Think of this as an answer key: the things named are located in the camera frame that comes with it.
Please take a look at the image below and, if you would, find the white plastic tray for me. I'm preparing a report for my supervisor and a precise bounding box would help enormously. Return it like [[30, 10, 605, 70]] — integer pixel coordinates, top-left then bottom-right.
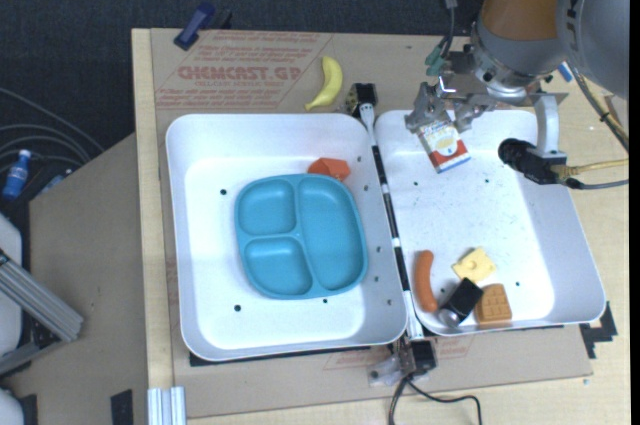
[[164, 112, 409, 362], [373, 108, 608, 338]]

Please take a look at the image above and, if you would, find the yellow banana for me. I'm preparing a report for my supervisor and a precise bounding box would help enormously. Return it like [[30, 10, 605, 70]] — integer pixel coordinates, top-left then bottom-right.
[[304, 55, 345, 112]]

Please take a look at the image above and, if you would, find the red and white carton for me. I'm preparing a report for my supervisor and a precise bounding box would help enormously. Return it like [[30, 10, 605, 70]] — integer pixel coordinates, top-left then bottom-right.
[[416, 119, 473, 175]]

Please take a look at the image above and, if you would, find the blue plastic bottle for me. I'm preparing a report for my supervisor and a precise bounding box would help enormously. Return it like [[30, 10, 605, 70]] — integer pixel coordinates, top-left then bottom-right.
[[1, 148, 34, 202]]

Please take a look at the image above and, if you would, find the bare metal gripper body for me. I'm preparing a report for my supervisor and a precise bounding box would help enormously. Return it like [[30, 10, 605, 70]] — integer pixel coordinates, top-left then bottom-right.
[[439, 50, 544, 110]]

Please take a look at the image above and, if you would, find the black cylinder on white bracket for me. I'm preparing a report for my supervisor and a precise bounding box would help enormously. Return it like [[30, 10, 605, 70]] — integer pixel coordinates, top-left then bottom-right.
[[497, 92, 570, 187]]

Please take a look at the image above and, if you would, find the orange sausage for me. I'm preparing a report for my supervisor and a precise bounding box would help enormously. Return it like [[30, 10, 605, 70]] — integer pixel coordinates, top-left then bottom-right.
[[413, 249, 440, 314]]

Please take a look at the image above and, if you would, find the brown waffle biscuit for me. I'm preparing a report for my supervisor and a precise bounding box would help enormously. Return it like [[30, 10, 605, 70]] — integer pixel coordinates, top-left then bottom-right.
[[473, 283, 514, 327]]

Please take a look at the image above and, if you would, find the thin black and white rod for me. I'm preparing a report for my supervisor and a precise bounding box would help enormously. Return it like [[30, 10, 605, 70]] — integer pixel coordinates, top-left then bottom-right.
[[359, 104, 426, 340]]

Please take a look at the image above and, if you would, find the black block with thin wires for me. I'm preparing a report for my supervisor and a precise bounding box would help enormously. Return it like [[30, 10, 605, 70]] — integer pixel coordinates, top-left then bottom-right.
[[344, 82, 379, 115], [398, 337, 439, 377]]

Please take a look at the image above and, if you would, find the blue divided plate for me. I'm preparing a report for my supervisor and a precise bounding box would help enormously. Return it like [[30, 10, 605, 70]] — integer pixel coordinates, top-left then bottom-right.
[[233, 172, 370, 301]]

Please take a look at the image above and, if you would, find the yellow cheese slice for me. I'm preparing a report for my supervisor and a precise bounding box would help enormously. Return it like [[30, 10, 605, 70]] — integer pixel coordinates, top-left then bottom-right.
[[451, 246, 498, 285]]

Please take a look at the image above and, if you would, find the brown cardboard board red print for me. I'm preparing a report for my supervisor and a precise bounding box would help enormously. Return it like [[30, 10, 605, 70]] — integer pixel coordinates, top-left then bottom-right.
[[149, 28, 595, 420]]

